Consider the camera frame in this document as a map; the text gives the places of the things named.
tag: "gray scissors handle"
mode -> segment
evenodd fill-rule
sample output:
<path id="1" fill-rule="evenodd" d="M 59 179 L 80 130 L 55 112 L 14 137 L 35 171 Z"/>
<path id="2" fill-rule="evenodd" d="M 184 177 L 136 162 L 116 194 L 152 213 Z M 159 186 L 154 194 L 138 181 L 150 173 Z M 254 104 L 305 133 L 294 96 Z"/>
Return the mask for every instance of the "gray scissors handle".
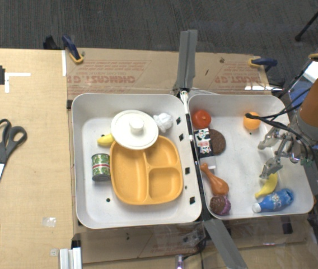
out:
<path id="1" fill-rule="evenodd" d="M 5 123 L 3 132 L 2 132 L 2 140 L 0 141 L 0 163 L 5 164 L 9 156 L 16 149 L 17 146 L 22 144 L 27 139 L 27 132 L 23 127 L 12 127 L 11 123 L 8 119 L 1 119 L 1 124 Z M 20 139 L 15 141 L 15 136 L 21 133 L 22 136 Z"/>

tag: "banana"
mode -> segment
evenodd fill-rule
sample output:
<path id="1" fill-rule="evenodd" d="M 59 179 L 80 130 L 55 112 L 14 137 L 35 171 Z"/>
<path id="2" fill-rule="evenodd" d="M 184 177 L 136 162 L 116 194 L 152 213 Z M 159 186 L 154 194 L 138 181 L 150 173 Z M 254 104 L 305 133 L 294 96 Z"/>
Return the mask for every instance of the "banana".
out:
<path id="1" fill-rule="evenodd" d="M 112 136 L 111 133 L 100 137 L 97 140 L 98 145 L 100 146 L 110 146 L 114 142 L 114 137 Z"/>
<path id="2" fill-rule="evenodd" d="M 265 181 L 261 190 L 255 193 L 255 198 L 257 199 L 261 196 L 272 193 L 276 188 L 277 182 L 278 182 L 277 173 L 270 174 L 269 178 Z"/>

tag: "orange fruit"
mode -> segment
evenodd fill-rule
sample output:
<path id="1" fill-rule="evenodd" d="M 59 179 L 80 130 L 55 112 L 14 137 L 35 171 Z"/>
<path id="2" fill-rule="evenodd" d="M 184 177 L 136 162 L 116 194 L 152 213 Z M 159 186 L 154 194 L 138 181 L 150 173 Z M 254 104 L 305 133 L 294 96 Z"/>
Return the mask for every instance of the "orange fruit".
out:
<path id="1" fill-rule="evenodd" d="M 256 112 L 249 112 L 252 115 L 259 115 Z M 244 116 L 244 127 L 250 130 L 258 129 L 261 121 L 259 119 L 249 119 Z"/>

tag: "tin can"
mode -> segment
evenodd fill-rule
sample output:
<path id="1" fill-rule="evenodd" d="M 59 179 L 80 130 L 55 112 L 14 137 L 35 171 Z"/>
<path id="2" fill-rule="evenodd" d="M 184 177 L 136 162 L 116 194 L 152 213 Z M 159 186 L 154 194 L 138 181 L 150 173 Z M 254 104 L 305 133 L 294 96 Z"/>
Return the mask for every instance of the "tin can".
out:
<path id="1" fill-rule="evenodd" d="M 96 182 L 110 179 L 109 155 L 92 155 L 92 179 Z"/>

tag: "orange divided plate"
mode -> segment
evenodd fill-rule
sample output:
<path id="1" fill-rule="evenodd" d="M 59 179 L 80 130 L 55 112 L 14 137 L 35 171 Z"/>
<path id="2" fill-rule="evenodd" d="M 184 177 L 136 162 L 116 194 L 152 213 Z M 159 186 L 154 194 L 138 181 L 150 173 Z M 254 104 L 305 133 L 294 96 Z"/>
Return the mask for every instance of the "orange divided plate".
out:
<path id="1" fill-rule="evenodd" d="M 152 205 L 176 199 L 183 190 L 183 173 L 177 148 L 166 137 L 144 150 L 130 150 L 113 142 L 110 174 L 120 200 Z"/>

